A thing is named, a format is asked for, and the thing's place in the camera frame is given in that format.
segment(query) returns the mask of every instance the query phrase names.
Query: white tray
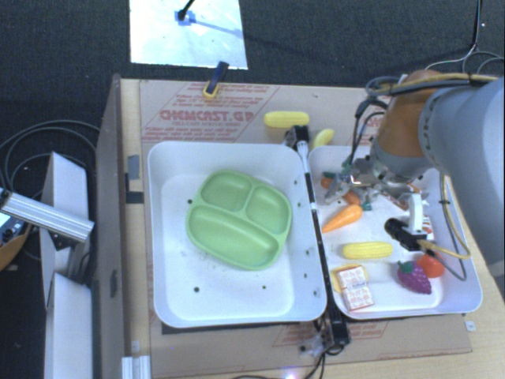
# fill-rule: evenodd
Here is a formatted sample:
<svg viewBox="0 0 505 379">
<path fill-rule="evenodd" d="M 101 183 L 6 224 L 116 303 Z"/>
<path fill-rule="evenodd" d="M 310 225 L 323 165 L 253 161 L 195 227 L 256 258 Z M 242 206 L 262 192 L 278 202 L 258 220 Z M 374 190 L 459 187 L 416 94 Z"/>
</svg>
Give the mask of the white tray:
<svg viewBox="0 0 505 379">
<path fill-rule="evenodd" d="M 193 245 L 185 231 L 188 200 L 209 174 L 231 169 L 282 191 L 293 222 L 279 259 L 245 271 Z M 148 154 L 154 304 L 176 328 L 311 321 L 327 303 L 304 171 L 280 144 L 167 141 Z"/>
<path fill-rule="evenodd" d="M 368 148 L 359 148 L 356 157 L 368 154 Z M 321 187 L 320 180 L 323 171 L 338 172 L 345 158 L 350 154 L 350 148 L 342 146 L 323 146 L 311 152 L 309 164 L 314 185 L 316 203 L 319 212 L 320 224 L 323 226 L 345 203 L 334 202 L 325 204 L 324 194 L 326 190 Z M 439 204 L 440 188 L 439 173 L 434 169 L 427 172 L 421 181 L 414 182 L 423 192 L 428 193 L 428 206 L 425 206 L 425 214 L 429 216 L 433 225 L 433 232 L 437 244 L 454 251 L 442 206 Z M 388 317 L 409 317 L 429 314 L 468 313 L 479 307 L 482 301 L 482 291 L 473 266 L 473 262 L 462 262 L 466 270 L 466 281 L 458 280 L 448 271 L 440 278 L 431 279 L 432 293 L 430 295 L 417 294 L 405 289 L 396 276 L 398 269 L 397 261 L 413 260 L 420 256 L 419 252 L 408 252 L 394 241 L 384 230 L 386 220 L 391 217 L 408 217 L 396 205 L 393 205 L 385 197 L 379 197 L 372 203 L 372 211 L 364 212 L 356 223 L 342 227 L 338 230 L 323 234 L 324 247 L 326 250 L 327 264 L 329 269 L 349 263 L 362 264 L 369 277 L 369 288 L 375 302 L 360 310 L 349 311 L 342 296 L 333 292 L 335 302 L 339 309 L 349 317 L 358 320 L 379 319 Z M 384 241 L 393 244 L 393 254 L 386 258 L 371 261 L 350 261 L 342 257 L 340 247 L 350 242 Z M 459 261 L 450 256 L 444 260 L 456 272 L 462 273 Z"/>
</svg>

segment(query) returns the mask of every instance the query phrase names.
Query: orange carrot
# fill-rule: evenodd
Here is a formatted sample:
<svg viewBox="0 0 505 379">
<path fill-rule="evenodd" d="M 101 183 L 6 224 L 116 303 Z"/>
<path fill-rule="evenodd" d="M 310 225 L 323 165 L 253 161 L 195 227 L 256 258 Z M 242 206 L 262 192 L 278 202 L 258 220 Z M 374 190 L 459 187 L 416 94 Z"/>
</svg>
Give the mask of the orange carrot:
<svg viewBox="0 0 505 379">
<path fill-rule="evenodd" d="M 342 195 L 342 198 L 344 198 L 349 205 L 351 204 L 361 205 L 360 197 L 351 189 L 347 191 L 346 195 Z"/>
<path fill-rule="evenodd" d="M 348 205 L 342 211 L 333 216 L 328 223 L 323 226 L 321 231 L 323 233 L 328 233 L 329 231 L 333 231 L 339 227 L 346 226 L 347 224 L 351 224 L 359 220 L 361 215 L 363 215 L 363 209 L 361 209 L 360 205 Z"/>
</svg>

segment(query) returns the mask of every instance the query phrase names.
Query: black floor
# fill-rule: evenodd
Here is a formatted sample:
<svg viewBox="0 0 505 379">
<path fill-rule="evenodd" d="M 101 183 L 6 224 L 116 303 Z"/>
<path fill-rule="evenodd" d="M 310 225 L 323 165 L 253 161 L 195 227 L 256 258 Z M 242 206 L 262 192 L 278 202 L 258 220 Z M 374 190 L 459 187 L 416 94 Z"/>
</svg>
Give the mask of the black floor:
<svg viewBox="0 0 505 379">
<path fill-rule="evenodd" d="M 469 50 L 477 0 L 239 0 L 249 70 L 227 81 L 363 86 Z M 478 46 L 503 56 L 505 0 L 484 0 Z M 469 63 L 474 71 L 476 63 Z M 460 70 L 459 65 L 441 70 Z M 0 144 L 36 123 L 74 119 L 100 126 L 114 73 L 206 80 L 208 69 L 129 62 L 129 0 L 0 0 Z M 83 130 L 92 141 L 95 135 Z M 9 167 L 55 150 L 90 162 L 68 134 L 34 135 Z M 0 148 L 1 164 L 7 157 Z M 16 188 L 41 189 L 44 160 Z M 36 237 L 27 250 L 38 253 Z M 43 376 L 45 317 L 39 263 L 25 253 L 0 272 L 0 379 Z"/>
</svg>

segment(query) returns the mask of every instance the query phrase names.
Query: red tomato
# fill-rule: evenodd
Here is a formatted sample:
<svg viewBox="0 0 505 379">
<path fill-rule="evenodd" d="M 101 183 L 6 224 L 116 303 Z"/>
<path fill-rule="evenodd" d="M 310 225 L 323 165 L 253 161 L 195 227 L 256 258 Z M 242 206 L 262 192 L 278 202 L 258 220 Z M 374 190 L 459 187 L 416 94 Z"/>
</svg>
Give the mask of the red tomato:
<svg viewBox="0 0 505 379">
<path fill-rule="evenodd" d="M 423 268 L 428 278 L 437 278 L 445 271 L 443 264 L 429 254 L 422 255 L 416 262 L 417 265 Z"/>
</svg>

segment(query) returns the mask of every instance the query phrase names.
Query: green divided plate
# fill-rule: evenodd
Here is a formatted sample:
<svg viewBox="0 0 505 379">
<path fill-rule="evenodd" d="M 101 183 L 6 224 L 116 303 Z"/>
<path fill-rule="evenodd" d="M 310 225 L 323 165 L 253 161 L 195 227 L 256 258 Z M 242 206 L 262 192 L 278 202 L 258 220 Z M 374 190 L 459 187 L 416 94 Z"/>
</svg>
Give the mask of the green divided plate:
<svg viewBox="0 0 505 379">
<path fill-rule="evenodd" d="M 249 270 L 280 255 L 291 226 L 291 206 L 276 188 L 238 171 L 211 174 L 186 216 L 191 241 L 209 254 Z"/>
</svg>

